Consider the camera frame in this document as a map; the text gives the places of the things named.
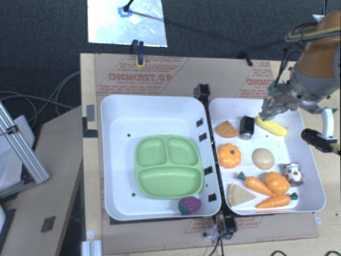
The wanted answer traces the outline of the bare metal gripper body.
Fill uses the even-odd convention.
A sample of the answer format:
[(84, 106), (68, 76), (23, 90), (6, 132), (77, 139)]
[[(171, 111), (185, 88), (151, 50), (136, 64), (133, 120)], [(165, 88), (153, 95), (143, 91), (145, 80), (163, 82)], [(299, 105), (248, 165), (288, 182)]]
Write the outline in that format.
[(262, 104), (262, 113), (284, 113), (295, 111), (301, 102), (304, 88), (296, 82), (273, 82), (268, 87), (267, 97)]

